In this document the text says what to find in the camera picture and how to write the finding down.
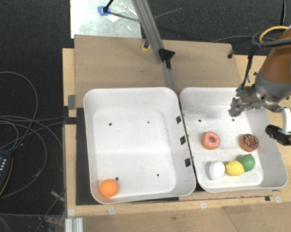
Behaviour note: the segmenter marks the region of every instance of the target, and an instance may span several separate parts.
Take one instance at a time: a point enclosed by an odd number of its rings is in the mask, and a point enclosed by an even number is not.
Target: orange
[[[115,196],[118,191],[117,182],[113,179],[106,179],[101,183],[99,191],[101,192],[101,195],[106,198]]]

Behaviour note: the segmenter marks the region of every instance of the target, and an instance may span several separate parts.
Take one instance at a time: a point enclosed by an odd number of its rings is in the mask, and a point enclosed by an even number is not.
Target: white tray
[[[234,96],[235,88],[189,87],[180,94],[198,183],[209,192],[278,188],[286,185],[288,175],[276,141],[265,133],[266,126],[270,124],[266,110],[250,110],[231,118],[228,109]],[[214,131],[219,135],[219,148],[207,150],[202,146],[201,137],[207,131]],[[211,162],[218,160],[226,164],[248,154],[239,144],[240,137],[246,133],[259,139],[259,148],[252,152],[256,161],[255,168],[237,177],[225,173],[222,178],[211,180],[208,172]]]
[[[91,192],[100,203],[190,194],[190,164],[177,95],[168,88],[94,89],[84,97]],[[111,198],[99,192],[118,178]]]

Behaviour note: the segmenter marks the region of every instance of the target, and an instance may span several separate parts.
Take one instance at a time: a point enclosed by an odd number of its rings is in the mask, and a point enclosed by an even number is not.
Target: lemon
[[[241,162],[232,160],[226,164],[227,173],[231,176],[239,176],[244,173],[244,167]]]

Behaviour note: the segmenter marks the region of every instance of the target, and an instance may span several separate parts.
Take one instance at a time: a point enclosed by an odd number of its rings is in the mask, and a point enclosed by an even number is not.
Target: pink frosted donut
[[[216,149],[220,144],[219,136],[213,131],[208,131],[202,137],[202,144],[206,149]]]

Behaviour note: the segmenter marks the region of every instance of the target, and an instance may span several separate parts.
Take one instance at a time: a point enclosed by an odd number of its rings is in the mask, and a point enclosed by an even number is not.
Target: black carpet
[[[282,1],[149,0],[149,4],[154,15],[183,7],[157,19],[163,39],[210,42],[252,35],[279,24]],[[285,24],[291,24],[291,0],[287,0]],[[236,54],[247,54],[251,47],[248,39],[229,42]],[[0,0],[0,72],[17,72],[33,83],[39,98],[36,119],[63,116],[61,49],[64,47],[73,47],[69,0]],[[35,97],[30,85],[20,77],[0,75],[0,115],[31,118],[34,112]],[[61,125],[53,126],[52,130],[61,139]],[[63,192],[61,146],[47,130],[39,134],[48,149],[46,167],[31,186],[0,200],[0,213],[45,214],[56,199],[50,192]],[[14,136],[12,128],[0,126],[0,146]],[[35,178],[43,162],[43,143],[35,135],[26,137],[15,152],[12,176],[3,196]],[[62,205],[59,201],[50,214],[58,215]]]

